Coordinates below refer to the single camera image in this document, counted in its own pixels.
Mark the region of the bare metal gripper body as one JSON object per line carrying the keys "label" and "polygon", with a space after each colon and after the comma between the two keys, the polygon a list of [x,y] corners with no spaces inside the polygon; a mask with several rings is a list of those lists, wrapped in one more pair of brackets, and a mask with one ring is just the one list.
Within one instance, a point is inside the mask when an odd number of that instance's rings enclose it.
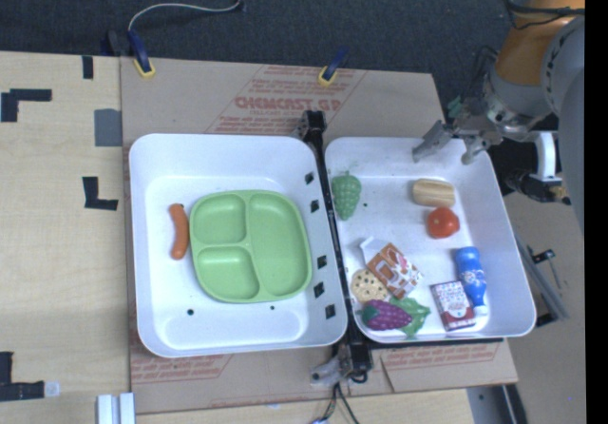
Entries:
{"label": "bare metal gripper body", "polygon": [[533,118],[509,109],[498,97],[458,96],[447,106],[452,132],[460,137],[481,137],[489,142],[521,138],[533,125]]}

